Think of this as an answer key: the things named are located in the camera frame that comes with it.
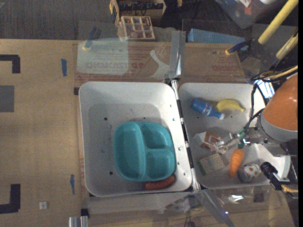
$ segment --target teal tray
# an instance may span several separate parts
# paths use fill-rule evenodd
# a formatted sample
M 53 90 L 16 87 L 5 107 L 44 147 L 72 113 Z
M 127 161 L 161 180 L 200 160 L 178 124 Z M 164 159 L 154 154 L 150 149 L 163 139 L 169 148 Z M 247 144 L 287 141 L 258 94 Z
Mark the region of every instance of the teal tray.
M 120 124 L 114 133 L 113 152 L 118 173 L 130 181 L 160 181 L 176 168 L 171 135 L 157 123 Z

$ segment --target carrot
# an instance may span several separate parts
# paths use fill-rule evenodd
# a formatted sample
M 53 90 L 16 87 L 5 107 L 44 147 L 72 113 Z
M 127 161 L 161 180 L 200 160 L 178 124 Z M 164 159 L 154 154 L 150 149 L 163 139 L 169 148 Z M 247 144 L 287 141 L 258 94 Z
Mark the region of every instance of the carrot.
M 229 168 L 229 177 L 234 177 L 244 159 L 244 151 L 240 148 L 235 149 L 232 154 L 231 165 Z
M 159 190 L 167 188 L 175 182 L 175 176 L 171 175 L 168 178 L 157 181 L 157 182 L 147 182 L 145 184 L 145 190 Z

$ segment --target toy banana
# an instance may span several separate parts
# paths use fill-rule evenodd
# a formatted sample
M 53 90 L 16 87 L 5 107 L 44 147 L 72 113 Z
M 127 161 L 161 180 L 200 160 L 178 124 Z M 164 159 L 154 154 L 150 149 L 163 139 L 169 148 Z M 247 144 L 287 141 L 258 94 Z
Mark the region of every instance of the toy banana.
M 239 105 L 239 103 L 234 99 L 225 99 L 225 100 L 218 102 L 215 109 L 220 113 L 226 109 L 229 109 L 229 110 L 237 109 L 237 110 L 240 110 L 241 112 L 243 112 L 245 110 L 245 108 L 242 108 Z

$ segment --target yellow pole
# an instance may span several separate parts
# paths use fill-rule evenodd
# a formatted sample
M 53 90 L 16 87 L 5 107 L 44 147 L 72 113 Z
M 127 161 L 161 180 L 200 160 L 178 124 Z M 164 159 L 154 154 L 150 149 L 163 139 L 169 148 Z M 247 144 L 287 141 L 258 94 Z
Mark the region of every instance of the yellow pole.
M 299 0 L 288 0 L 287 3 L 282 7 L 280 12 L 276 15 L 273 21 L 268 25 L 263 34 L 259 37 L 258 42 L 260 44 L 265 44 L 269 38 L 274 34 L 274 32 L 279 28 L 287 16 L 293 11 L 297 6 Z
M 277 52 L 276 57 L 279 60 L 283 59 L 298 44 L 298 36 L 299 33 L 297 33 L 295 36 L 292 36 Z

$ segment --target gray square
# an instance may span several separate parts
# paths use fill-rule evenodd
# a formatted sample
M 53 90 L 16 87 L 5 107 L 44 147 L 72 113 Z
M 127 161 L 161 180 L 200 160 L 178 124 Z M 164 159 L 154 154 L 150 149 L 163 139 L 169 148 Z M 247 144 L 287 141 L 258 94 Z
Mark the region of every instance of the gray square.
M 15 86 L 0 86 L 0 113 L 13 113 Z

